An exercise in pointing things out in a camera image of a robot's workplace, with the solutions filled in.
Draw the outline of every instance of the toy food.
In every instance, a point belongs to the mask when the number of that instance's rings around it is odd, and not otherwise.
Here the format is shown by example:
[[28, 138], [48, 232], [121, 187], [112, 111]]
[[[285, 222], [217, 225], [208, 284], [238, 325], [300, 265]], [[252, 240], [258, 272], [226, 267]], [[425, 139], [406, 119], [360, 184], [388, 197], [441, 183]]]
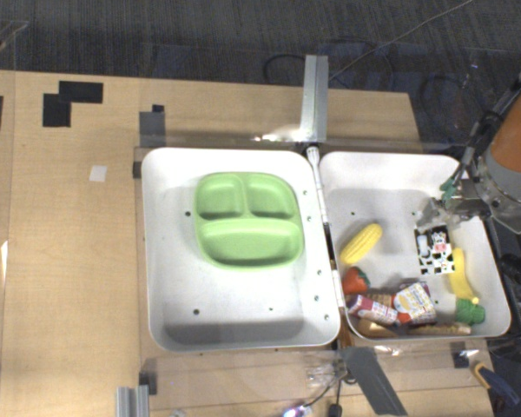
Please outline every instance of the toy food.
[[362, 295], [355, 295], [347, 303], [347, 307], [349, 314], [357, 318], [365, 318], [382, 326], [391, 326], [398, 318], [398, 312], [392, 308], [388, 308]]
[[384, 328], [379, 324], [361, 318], [355, 326], [361, 335], [368, 338], [398, 338], [398, 335], [390, 329]]
[[362, 294], [371, 287], [371, 283], [360, 268], [350, 268], [347, 270], [343, 280], [341, 280], [341, 287], [344, 289], [344, 295]]
[[464, 323], [426, 324], [407, 329], [409, 335], [471, 335], [471, 326]]
[[455, 303], [455, 320], [469, 326], [480, 324], [485, 320], [485, 308], [469, 300], [458, 298]]
[[366, 226], [343, 248], [340, 253], [341, 261], [350, 266], [355, 264], [374, 247], [381, 236], [382, 227], [379, 224]]
[[392, 297], [401, 324], [428, 324], [436, 322], [436, 310], [432, 305], [426, 283], [416, 282], [400, 290]]
[[448, 279], [452, 286], [453, 293], [458, 298], [469, 300], [473, 304], [478, 304], [478, 297], [472, 292], [471, 286], [465, 277], [465, 256], [461, 248], [452, 251], [455, 271], [448, 274]]

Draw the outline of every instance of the toy banana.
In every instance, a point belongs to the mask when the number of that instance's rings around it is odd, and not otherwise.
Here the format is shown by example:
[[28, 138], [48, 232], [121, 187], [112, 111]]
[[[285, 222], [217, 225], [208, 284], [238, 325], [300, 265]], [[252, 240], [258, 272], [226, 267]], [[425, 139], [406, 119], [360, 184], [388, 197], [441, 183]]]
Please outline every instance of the toy banana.
[[469, 300], [473, 304], [478, 304], [478, 297], [472, 292], [471, 286], [465, 277], [465, 256], [461, 248], [452, 251], [455, 271], [448, 274], [453, 293], [463, 300]]
[[341, 251], [341, 261], [350, 266], [355, 264], [374, 247], [381, 236], [382, 227], [379, 224], [374, 223], [366, 226]]

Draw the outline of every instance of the wooden table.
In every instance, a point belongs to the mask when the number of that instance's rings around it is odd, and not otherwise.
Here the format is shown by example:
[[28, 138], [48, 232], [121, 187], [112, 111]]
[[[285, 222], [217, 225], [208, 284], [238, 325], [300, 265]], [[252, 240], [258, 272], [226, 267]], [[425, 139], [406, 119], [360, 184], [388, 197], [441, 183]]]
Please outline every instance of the wooden table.
[[[104, 83], [103, 103], [74, 103], [71, 128], [44, 128], [43, 93], [57, 93], [60, 80]], [[169, 135], [254, 137], [298, 123], [302, 91], [5, 71], [0, 82], [4, 107], [11, 107], [0, 133], [0, 174], [11, 169], [11, 187], [8, 177], [0, 182], [0, 212], [9, 217], [0, 233], [0, 245], [9, 239], [3, 316], [0, 308], [0, 416], [113, 415], [116, 388], [135, 387], [141, 367], [131, 171], [139, 111], [164, 105]], [[330, 136], [419, 138], [407, 95], [331, 90], [328, 119]], [[89, 180], [95, 165], [107, 166], [105, 182]], [[390, 374], [410, 414], [491, 415], [486, 391], [468, 370], [440, 363], [421, 368], [416, 381], [399, 368]], [[411, 386], [402, 388], [405, 383]], [[341, 400], [344, 415], [373, 415], [359, 389], [350, 388]], [[186, 412], [268, 416], [288, 404], [217, 404]]]

